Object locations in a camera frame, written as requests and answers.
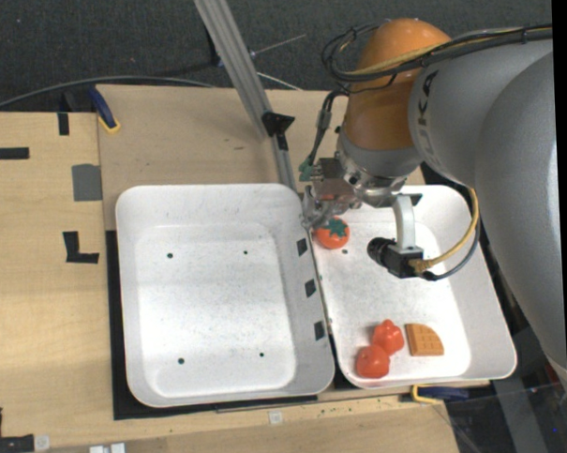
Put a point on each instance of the orange persimmon with green top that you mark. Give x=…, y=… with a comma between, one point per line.
x=333, y=235

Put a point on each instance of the brown waffle biscuit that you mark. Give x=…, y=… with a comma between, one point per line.
x=423, y=340

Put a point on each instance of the black cylinder on white bracket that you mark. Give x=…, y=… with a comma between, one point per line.
x=397, y=258

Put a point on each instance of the red bell pepper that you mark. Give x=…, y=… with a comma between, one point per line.
x=372, y=362
x=388, y=338

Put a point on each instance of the white plastic tray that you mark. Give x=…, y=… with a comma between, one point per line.
x=211, y=294
x=375, y=292

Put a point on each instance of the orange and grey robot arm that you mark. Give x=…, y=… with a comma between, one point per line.
x=495, y=132

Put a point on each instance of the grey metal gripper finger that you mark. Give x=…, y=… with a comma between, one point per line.
x=330, y=210
x=309, y=215

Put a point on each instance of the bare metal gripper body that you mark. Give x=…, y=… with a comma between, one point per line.
x=337, y=186

